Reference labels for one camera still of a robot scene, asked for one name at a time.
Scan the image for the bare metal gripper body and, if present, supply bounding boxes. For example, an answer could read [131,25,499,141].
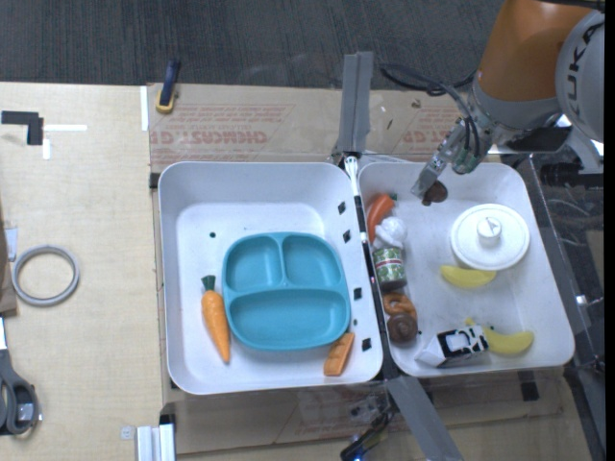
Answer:
[433,115,493,173]

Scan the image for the brown round biscuit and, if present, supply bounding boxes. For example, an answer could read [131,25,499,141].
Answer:
[421,180,450,207]

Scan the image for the short orange carrot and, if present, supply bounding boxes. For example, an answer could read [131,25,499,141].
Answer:
[365,192,399,245]

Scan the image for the white toy cauliflower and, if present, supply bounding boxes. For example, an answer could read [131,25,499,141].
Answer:
[372,215,408,250]

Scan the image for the thin black and white rod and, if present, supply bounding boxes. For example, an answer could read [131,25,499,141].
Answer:
[343,155,388,379]

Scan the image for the white lidded pot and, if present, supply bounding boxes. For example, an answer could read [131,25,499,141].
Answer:
[449,203,531,273]

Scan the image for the green and red patterned can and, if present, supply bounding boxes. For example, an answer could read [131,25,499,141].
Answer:
[372,246,409,292]

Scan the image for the yellow banana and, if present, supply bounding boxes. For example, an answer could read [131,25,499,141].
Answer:
[438,263,498,290]
[464,317,536,357]

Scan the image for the brown pretzel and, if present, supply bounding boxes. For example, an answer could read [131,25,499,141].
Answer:
[381,291,418,320]

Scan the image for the white plastic tray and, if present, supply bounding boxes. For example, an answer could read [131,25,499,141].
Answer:
[357,160,577,379]
[157,160,384,397]

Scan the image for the brown chocolate doughnut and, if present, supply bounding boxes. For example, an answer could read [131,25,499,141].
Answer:
[385,312,420,345]

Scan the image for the black and white milk carton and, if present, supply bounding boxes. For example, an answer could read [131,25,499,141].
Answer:
[413,326,492,370]

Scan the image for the brown cardboard board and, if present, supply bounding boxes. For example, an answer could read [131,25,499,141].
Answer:
[146,82,580,456]

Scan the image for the blue divided plate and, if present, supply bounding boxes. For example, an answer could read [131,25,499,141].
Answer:
[221,230,353,352]

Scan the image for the long orange carrot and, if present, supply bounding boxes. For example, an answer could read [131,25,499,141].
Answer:
[200,274,234,366]

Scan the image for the grey scissors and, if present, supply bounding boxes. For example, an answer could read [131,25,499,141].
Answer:
[0,347,44,437]

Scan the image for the grey ring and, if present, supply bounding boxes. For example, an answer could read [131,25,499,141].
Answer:
[11,243,82,307]

